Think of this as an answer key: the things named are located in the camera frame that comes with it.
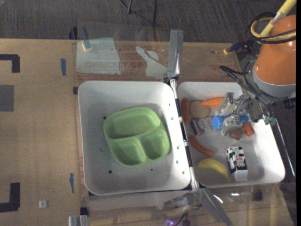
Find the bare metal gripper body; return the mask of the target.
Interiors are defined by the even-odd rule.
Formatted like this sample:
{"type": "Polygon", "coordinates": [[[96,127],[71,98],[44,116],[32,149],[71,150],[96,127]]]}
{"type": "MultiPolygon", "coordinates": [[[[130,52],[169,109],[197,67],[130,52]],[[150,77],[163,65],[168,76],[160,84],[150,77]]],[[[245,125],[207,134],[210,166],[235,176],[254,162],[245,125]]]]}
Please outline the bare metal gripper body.
{"type": "Polygon", "coordinates": [[[271,123],[270,109],[258,96],[244,95],[244,107],[252,122],[262,120],[264,123],[271,123]]]}

